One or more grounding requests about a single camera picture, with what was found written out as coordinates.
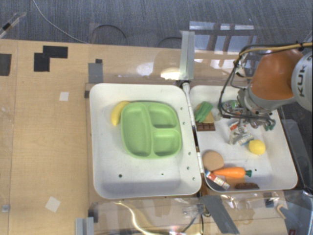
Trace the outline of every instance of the banana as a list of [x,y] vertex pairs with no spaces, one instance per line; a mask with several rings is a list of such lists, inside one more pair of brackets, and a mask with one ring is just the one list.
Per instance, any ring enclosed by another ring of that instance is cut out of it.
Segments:
[[119,123],[119,119],[121,118],[121,113],[125,105],[129,104],[129,101],[121,101],[117,105],[114,106],[113,110],[111,111],[111,123],[114,126],[117,126]]

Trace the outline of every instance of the lemon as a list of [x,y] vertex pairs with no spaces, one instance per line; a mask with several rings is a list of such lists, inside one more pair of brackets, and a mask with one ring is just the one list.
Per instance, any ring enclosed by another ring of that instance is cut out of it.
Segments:
[[265,152],[265,144],[261,140],[251,140],[249,150],[256,155],[262,155]]

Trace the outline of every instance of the green plate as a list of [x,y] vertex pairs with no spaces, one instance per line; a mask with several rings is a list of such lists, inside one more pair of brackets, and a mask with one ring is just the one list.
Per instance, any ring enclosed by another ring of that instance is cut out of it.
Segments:
[[157,159],[173,156],[181,149],[181,131],[175,110],[157,102],[134,102],[121,114],[121,133],[132,156]]

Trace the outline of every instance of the carrot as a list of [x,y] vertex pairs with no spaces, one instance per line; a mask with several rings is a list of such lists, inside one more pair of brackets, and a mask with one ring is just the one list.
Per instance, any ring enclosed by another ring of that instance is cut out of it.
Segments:
[[212,172],[213,174],[224,176],[224,177],[232,177],[232,178],[243,178],[245,175],[251,177],[252,171],[245,170],[241,167],[228,167],[222,168],[219,170],[215,170]]

